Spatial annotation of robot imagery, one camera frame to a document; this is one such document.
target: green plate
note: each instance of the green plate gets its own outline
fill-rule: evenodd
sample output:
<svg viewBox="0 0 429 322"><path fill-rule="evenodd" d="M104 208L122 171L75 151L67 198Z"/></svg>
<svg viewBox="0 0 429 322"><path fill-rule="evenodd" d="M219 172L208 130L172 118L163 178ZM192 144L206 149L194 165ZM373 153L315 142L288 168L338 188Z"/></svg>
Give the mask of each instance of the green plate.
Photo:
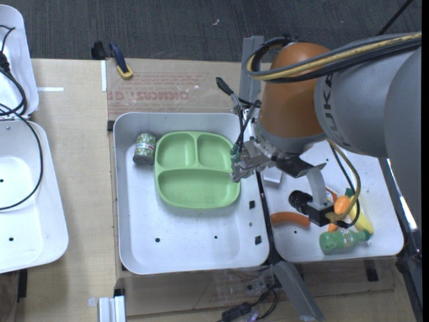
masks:
<svg viewBox="0 0 429 322"><path fill-rule="evenodd" d="M156 188L163 201L192 209L235 202L240 184L231 181L230 141L216 133L177 131L156 145Z"/></svg>

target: wooden table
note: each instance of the wooden table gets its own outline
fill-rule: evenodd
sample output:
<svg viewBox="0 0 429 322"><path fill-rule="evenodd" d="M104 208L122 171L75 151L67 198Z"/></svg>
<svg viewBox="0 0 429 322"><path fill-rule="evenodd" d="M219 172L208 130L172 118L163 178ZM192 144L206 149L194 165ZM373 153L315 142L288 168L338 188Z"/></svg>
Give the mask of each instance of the wooden table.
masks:
<svg viewBox="0 0 429 322"><path fill-rule="evenodd" d="M28 269L16 322L97 321L99 297L112 297L115 238L107 95L99 61L33 59L40 91L33 120L46 131L70 243L57 261ZM401 274L391 290L316 298L327 321L415 321ZM269 305L261 306L261 311ZM224 309L130 317L129 321L218 321ZM289 301L266 321L301 321Z"/></svg>

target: can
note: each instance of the can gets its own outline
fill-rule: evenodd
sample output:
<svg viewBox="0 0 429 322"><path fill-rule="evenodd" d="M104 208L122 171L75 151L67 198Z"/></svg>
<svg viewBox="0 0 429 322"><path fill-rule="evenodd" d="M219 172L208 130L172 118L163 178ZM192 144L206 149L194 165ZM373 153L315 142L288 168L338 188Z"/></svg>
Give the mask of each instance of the can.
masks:
<svg viewBox="0 0 429 322"><path fill-rule="evenodd" d="M141 133L137 137L133 161L136 164L154 164L156 137L151 133Z"/></svg>

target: brown cylindrical joint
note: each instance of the brown cylindrical joint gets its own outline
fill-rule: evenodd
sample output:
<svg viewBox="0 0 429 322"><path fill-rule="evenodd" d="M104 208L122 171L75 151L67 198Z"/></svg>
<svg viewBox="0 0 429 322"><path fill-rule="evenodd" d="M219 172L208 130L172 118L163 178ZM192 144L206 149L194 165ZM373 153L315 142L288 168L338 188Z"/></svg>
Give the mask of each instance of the brown cylindrical joint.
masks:
<svg viewBox="0 0 429 322"><path fill-rule="evenodd" d="M295 64L327 51L327 48L313 43L292 44L279 52L271 64L271 69ZM298 83L266 83L259 112L262 126L269 133L282 138L301 138L323 133L314 110L316 80L314 78Z"/></svg>

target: yellow cable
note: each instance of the yellow cable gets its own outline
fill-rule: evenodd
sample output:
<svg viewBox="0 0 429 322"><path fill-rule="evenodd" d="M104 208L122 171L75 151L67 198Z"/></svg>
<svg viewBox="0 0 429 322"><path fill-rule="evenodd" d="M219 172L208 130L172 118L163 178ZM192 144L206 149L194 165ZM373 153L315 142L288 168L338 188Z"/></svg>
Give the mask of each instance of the yellow cable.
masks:
<svg viewBox="0 0 429 322"><path fill-rule="evenodd" d="M346 155L344 154L344 152L331 140L328 140L329 144L336 150L337 153L340 154L340 156L344 159L344 161L347 163L347 166L350 167L351 171L353 172L353 174L355 175L356 178L356 190L355 190L355 194L353 195L353 198L350 201L349 206L347 207L347 209L345 209L345 211L343 213L341 213L340 215L337 215L334 212L328 212L325 217L327 219L329 219L329 221L331 223L337 222L337 221L342 221L351 211L351 209L353 208L353 206L355 205L357 198L359 196L359 193L361 192L361 179L359 178L359 174L356 171L356 168L351 164L350 160L346 157Z"/></svg>
<svg viewBox="0 0 429 322"><path fill-rule="evenodd" d="M374 50L374 49L382 48L384 46L394 45L394 44L405 42L408 40L414 40L414 39L421 38L421 37L422 37L422 32L418 32L418 33L406 35L406 36L400 36L400 37L392 38L389 40L383 40L380 42L368 44L366 46L360 46L358 48L347 50L346 52L341 52L339 54L335 54L335 55L329 56L327 58L322 58L322 59L317 60L317 61L313 61L313 62L310 62L307 64L303 64L301 66L297 66L295 68L291 68L289 70L284 70L282 72L276 72L273 74L266 74L266 75L259 75L259 76L255 76L255 75L249 75L249 76L251 78L254 78L255 80L273 80L275 78L286 78L286 77L291 76L293 74L304 72L305 70L310 70L313 68L321 67L321 66L324 66L326 64L330 64L330 63L333 63L333 62L336 62L339 60L344 60L345 58L349 58L352 56L363 54L365 52L369 52L369 51ZM247 63L246 68L248 71L251 71L251 62L252 62L254 57L255 57L255 55L250 57L250 59Z"/></svg>

